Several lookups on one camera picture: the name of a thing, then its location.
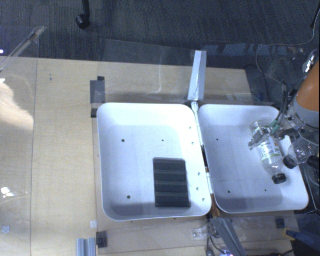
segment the bottle label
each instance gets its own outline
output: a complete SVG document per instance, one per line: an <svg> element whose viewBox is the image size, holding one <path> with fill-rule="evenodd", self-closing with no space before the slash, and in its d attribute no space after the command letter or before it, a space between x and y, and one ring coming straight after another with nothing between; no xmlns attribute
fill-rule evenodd
<svg viewBox="0 0 320 256"><path fill-rule="evenodd" d="M272 137L269 137L265 142L261 143L258 148L262 157L262 161L271 157L281 157L280 148Z"/></svg>

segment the white cable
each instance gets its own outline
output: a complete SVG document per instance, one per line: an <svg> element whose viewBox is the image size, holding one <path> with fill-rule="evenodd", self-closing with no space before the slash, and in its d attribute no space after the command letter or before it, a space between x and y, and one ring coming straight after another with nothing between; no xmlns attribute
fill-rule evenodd
<svg viewBox="0 0 320 256"><path fill-rule="evenodd" d="M298 43L298 44L285 44L285 43L273 43L273 44L268 44L268 45L262 46L262 47L256 52L256 55L255 55L256 67L258 68L258 70L259 70L263 75L265 75L266 77L272 79L273 81L275 81L275 82L277 82L277 83L279 83L279 84L282 84L280 81L278 81L277 79L275 79L275 78L271 77L270 75L264 73L264 72L260 69L259 63L258 63L258 55L259 55L259 52L260 52L263 48L270 47L270 46L288 46L288 47L295 47L295 46L304 46L304 45L307 45L307 44L311 43L311 42L315 39L316 24L317 24L317 19L318 19L319 13L320 13L320 9L318 10L318 13L316 14L316 17L315 17L315 20L314 20L314 25L313 25L312 38L311 38L309 41L304 42L304 43Z"/></svg>

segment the water bottle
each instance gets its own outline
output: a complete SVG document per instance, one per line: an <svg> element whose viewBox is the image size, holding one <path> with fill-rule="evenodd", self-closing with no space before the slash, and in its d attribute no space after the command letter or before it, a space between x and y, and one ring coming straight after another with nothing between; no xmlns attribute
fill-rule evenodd
<svg viewBox="0 0 320 256"><path fill-rule="evenodd" d="M283 159L283 163L289 169L293 169L297 165L306 163L314 151L314 146L300 137L289 147L288 154Z"/></svg>
<svg viewBox="0 0 320 256"><path fill-rule="evenodd" d="M259 129L267 128L270 125L269 120L259 120L254 122L250 129L254 136ZM283 157L278 143L275 139L268 135L265 140L257 147L264 169L272 176L275 184L284 183L287 180L286 175L282 172L284 167Z"/></svg>

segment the wooden surface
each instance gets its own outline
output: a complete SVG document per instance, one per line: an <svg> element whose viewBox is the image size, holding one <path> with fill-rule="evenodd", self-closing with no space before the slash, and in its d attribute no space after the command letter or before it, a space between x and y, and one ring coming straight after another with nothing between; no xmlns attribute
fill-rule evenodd
<svg viewBox="0 0 320 256"><path fill-rule="evenodd" d="M110 88L118 86L121 92L134 93L137 88L142 92L142 88L148 88L151 94L159 90L174 94L184 92L181 84L188 83L190 72L189 67L39 59L32 161L33 256L74 256L77 239L95 237L97 232L97 228L91 227L97 221L99 208L97 210L90 80L105 76ZM206 88L207 96L217 99L234 92L240 95L250 92L244 70L208 68ZM122 230L128 229L131 223L122 225ZM148 237L137 237L136 241L148 249ZM203 244L116 255L204 256ZM260 254L283 253L291 248L286 239L245 242L243 246L250 253Z"/></svg>

